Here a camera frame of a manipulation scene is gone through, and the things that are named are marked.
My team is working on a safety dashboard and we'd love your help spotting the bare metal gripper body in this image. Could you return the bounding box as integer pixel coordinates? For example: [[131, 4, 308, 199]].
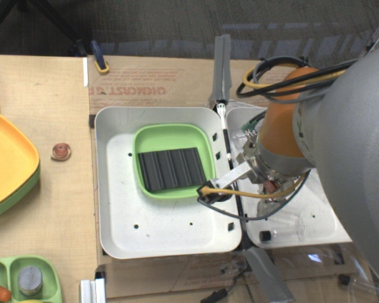
[[236, 130, 300, 196]]

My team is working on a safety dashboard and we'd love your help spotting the clear plastic bottle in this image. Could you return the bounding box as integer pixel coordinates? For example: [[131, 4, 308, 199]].
[[258, 212, 306, 243], [337, 272, 379, 300]]

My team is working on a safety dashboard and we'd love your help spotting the white plastic tray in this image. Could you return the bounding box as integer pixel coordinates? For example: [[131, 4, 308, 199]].
[[94, 106, 243, 260], [225, 105, 354, 249]]

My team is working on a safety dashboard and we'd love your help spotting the black ribbed rectangular block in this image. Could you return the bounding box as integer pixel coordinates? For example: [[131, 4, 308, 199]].
[[136, 147, 207, 193]]

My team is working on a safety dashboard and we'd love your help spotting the brown cardboard board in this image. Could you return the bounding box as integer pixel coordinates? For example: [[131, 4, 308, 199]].
[[87, 54, 369, 299]]

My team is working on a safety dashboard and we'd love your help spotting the pink round doughnut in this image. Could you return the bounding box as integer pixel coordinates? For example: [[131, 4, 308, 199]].
[[51, 142, 73, 162]]

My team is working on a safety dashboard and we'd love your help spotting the green divided plate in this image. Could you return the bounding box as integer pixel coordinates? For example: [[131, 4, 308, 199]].
[[0, 255, 63, 303]]

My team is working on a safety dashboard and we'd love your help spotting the yellow plate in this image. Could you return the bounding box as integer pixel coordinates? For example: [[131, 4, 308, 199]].
[[0, 111, 40, 210]]

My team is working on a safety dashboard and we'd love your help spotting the grey can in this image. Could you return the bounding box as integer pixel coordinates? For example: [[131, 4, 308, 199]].
[[17, 265, 44, 297]]

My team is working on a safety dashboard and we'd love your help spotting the black cylinder on white bracket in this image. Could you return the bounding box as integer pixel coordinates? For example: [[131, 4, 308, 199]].
[[196, 162, 254, 205]]

